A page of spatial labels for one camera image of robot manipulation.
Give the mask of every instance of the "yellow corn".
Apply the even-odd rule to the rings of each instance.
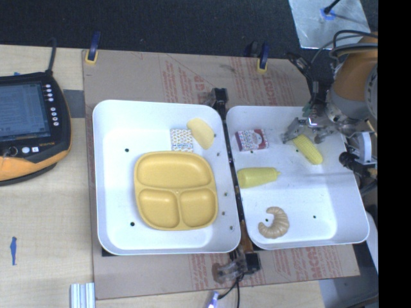
[[[312,163],[312,164],[321,164],[322,163],[322,155],[318,151],[318,149],[314,146],[314,144],[310,141],[306,135],[302,134],[297,136],[293,139],[293,143],[296,145],[298,150],[304,154],[304,156]]]

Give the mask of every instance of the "white tray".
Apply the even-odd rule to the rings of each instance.
[[[369,224],[354,174],[338,161],[345,151],[343,137],[336,133],[317,145],[324,157],[320,165],[311,164],[291,141],[281,141],[281,134],[301,114],[302,107],[243,106],[227,113],[236,170],[275,167],[281,172],[275,182],[240,189],[249,237],[266,250],[360,243],[367,238]],[[269,147],[239,151],[235,133],[256,128],[265,130]],[[313,138],[311,130],[306,135]],[[281,207],[290,222],[288,232],[277,239],[258,231],[259,222],[271,225],[274,217],[266,213],[271,206]]]
[[[240,223],[217,111],[204,105],[106,100],[95,107],[92,117],[98,238],[104,249],[115,255],[138,255],[221,253],[238,246]],[[171,150],[170,129],[186,128],[195,117],[203,119],[216,134],[208,150],[194,141],[194,152],[213,170],[218,215],[211,225],[197,230],[153,229],[138,213],[134,164],[149,151]]]

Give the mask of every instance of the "silver metal panel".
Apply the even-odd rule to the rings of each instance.
[[[329,6],[333,1],[288,0],[302,48],[321,48],[340,30],[370,32],[360,0],[340,0],[330,14],[325,15],[321,9]],[[359,39],[348,38],[341,42],[352,44],[357,43]]]

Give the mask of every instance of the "screen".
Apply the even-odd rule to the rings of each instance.
[[[41,84],[0,85],[0,142],[49,137]]]

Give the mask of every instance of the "blue marker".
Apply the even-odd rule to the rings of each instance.
[[[13,266],[16,265],[15,263],[15,252],[17,251],[17,238],[13,236],[12,243],[10,244],[10,249],[12,251],[12,259],[13,259]]]

